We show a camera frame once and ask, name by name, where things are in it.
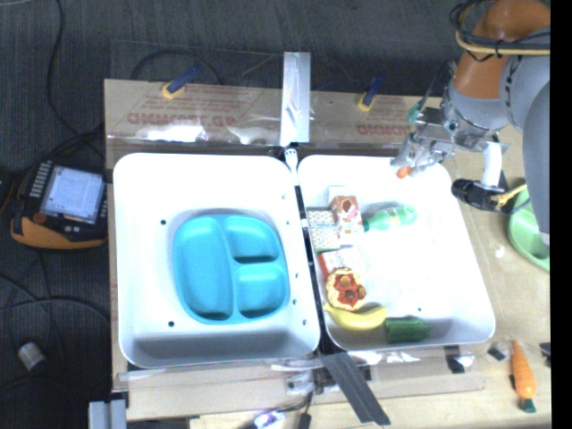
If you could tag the blue divided plate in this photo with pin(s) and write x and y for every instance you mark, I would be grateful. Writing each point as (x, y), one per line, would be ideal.
(201, 266)

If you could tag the small grey can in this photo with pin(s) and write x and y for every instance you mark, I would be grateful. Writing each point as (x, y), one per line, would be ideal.
(31, 355)

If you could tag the black cylinder on white bracket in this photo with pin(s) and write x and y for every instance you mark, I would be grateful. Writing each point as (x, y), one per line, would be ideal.
(471, 192)

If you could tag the red and white packet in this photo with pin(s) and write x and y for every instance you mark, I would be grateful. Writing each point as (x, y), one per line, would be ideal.
(337, 259)

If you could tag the toy pizza slice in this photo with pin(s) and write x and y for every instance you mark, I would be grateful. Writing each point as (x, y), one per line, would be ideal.
(345, 289)

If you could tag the orange carrot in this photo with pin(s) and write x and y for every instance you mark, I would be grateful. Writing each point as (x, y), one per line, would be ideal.
(523, 371)

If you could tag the brown cardboard board red print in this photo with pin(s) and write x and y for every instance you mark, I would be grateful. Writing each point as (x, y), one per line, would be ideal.
(214, 105)

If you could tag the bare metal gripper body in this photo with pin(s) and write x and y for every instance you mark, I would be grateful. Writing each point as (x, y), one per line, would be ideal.
(440, 134)

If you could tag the dark green toy vegetable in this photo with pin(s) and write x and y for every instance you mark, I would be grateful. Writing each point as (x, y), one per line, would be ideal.
(406, 330)

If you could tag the orange and white carton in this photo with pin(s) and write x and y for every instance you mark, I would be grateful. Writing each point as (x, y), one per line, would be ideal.
(347, 215)

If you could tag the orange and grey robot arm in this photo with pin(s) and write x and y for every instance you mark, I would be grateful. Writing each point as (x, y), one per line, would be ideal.
(527, 105)

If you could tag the small orange toy food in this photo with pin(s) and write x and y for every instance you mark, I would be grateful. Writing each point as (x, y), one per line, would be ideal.
(403, 172)

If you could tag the white plastic tray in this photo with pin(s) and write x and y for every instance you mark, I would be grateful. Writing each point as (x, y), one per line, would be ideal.
(143, 239)
(429, 275)

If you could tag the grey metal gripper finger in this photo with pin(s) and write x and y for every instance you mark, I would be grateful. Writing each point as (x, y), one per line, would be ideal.
(423, 159)
(399, 157)

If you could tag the yellow banana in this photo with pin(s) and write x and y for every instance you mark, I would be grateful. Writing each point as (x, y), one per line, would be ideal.
(357, 319)

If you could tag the green bottle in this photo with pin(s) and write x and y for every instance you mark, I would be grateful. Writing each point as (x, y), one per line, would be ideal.
(389, 219)

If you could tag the white patterned carton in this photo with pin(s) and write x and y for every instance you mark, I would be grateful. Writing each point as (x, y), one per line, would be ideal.
(322, 233)

